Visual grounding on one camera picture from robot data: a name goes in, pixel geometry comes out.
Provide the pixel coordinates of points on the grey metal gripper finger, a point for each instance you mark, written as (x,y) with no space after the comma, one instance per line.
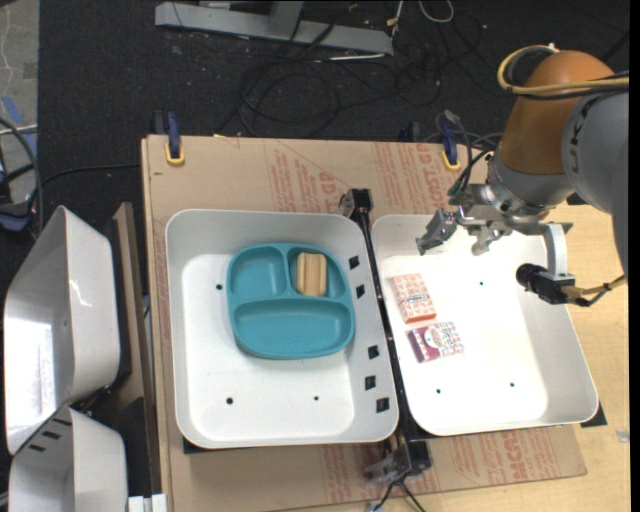
(436,231)
(485,241)

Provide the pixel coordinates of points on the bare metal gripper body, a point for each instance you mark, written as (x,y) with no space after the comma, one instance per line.
(500,210)

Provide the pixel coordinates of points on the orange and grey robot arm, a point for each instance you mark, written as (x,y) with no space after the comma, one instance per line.
(540,125)

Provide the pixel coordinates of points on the orange carton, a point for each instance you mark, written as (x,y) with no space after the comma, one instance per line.
(414,298)

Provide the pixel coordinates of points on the white plastic tray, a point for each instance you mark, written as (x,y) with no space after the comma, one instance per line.
(280,395)
(500,350)

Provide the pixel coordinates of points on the purple and white packet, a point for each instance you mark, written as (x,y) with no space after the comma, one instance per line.
(435,342)

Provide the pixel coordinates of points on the tan toy bread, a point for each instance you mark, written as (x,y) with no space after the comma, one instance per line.
(311,274)

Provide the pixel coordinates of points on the brown cardboard board red print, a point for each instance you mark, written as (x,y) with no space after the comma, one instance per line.
(300,170)

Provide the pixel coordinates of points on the blue divided plate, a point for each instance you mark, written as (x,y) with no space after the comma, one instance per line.
(290,325)

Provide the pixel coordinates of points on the black cylinder on white bracket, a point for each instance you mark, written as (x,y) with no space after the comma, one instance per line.
(545,286)

